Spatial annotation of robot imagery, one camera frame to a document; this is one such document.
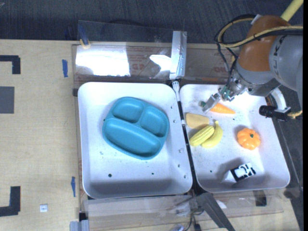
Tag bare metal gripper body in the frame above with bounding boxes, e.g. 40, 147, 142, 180
219, 77, 248, 103

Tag orange carrot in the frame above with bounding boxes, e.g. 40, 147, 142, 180
200, 101, 236, 116

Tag yellow wedge slice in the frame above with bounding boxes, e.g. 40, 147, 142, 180
185, 113, 210, 129

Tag yellow corn cob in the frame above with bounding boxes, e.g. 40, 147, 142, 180
189, 125, 215, 147

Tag yellow banana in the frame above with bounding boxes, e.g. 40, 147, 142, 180
201, 120, 223, 149

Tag orange pumpkin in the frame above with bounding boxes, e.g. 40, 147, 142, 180
237, 128, 261, 151

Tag white plastic tray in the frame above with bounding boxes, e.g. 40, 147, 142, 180
179, 83, 291, 193
77, 81, 193, 199

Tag white and black carton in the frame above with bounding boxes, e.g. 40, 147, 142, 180
221, 162, 257, 184

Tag blue divided plate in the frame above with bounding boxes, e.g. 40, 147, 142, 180
102, 96, 170, 161

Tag black cylinder on white bracket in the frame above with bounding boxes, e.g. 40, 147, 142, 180
259, 88, 292, 122

